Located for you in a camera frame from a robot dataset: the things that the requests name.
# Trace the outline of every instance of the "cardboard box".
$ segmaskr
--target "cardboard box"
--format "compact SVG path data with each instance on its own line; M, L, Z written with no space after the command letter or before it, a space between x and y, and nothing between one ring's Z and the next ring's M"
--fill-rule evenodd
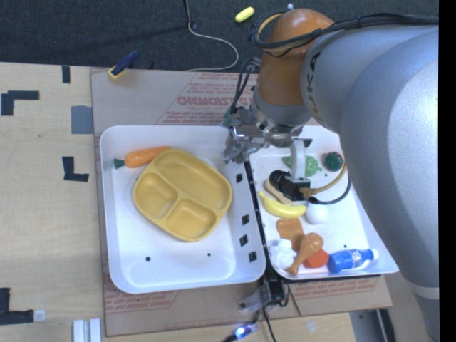
M257 76L251 75L239 105L248 106ZM98 143L114 125L219 125L231 105L238 75L128 70L113 81L106 69L93 69L91 90L98 206L103 258L105 329L107 336L245 323L253 313L239 311L238 300L257 289L257 283L203 289L126 294L109 277L103 188ZM270 311L271 318L292 318L392 305L383 276L290 285L291 301Z

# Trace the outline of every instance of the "white egg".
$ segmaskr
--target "white egg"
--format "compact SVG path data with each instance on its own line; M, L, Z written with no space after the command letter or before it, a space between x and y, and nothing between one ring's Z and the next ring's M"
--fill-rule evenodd
M328 220L328 206L308 204L306 210L306 218L311 224L321 224Z

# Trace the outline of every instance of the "yellow banana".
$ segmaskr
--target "yellow banana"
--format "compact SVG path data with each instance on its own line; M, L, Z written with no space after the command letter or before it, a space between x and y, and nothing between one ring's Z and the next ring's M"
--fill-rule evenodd
M297 218L303 215L307 210L306 205L282 204L271 197L267 197L261 190L258 191L258 195L263 200L264 208L276 217L285 219Z

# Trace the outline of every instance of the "wooden table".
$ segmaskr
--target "wooden table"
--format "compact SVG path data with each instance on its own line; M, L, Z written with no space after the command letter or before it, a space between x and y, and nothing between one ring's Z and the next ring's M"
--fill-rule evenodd
M44 310L46 320L0 326L0 341L71 341L78 319L103 326L100 232L92 134L73 134L71 108L91 107L90 68L0 63L0 93L38 91L0 116L0 288L9 309ZM88 181L65 180L63 157ZM306 328L313 320L316 330ZM348 313L272 321L278 341L355 341ZM272 341L267 325L248 341ZM233 326L106 338L103 341L223 341Z

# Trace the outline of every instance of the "blue bottle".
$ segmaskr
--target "blue bottle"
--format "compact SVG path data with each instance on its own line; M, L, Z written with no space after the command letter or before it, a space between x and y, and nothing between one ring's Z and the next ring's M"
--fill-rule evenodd
M377 258L378 251L376 249L344 249L330 254L326 266L330 272L340 272L360 267L365 261Z

